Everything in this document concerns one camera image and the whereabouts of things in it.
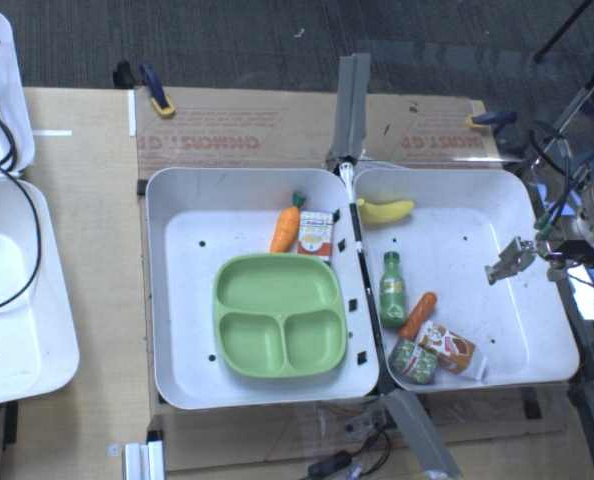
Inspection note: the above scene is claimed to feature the yellow banana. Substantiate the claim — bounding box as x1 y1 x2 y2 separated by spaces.
355 197 416 226

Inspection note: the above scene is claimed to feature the brown cardboard board red print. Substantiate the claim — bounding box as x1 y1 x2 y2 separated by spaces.
134 85 569 473

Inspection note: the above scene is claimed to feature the orange sausage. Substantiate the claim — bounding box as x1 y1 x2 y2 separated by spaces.
398 291 438 342

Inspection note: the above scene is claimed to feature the white plastic tray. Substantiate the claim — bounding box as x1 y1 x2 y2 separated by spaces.
0 176 81 410
0 6 37 175
145 166 382 412
351 167 582 395

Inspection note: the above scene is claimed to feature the green bottle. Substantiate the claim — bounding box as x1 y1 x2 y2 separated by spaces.
378 251 409 331

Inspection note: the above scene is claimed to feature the thin black and white rod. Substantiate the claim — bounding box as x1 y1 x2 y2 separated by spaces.
338 161 395 395

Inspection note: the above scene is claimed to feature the black cable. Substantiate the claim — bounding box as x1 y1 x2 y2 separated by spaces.
0 37 44 316

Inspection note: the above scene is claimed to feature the black cylinder on white bracket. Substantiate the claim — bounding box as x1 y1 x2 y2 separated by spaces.
546 240 594 284

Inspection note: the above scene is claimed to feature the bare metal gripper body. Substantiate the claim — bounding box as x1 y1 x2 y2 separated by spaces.
535 187 594 262

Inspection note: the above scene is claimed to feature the orange carrot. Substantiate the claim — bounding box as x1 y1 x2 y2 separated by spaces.
269 191 308 255

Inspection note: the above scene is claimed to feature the green divided plate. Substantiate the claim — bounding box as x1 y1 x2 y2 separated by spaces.
212 252 350 380

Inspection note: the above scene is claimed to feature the green can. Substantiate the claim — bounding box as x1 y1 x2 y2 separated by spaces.
387 337 439 386

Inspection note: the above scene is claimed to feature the small orange and white carton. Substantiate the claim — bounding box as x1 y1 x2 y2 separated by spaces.
296 209 336 265

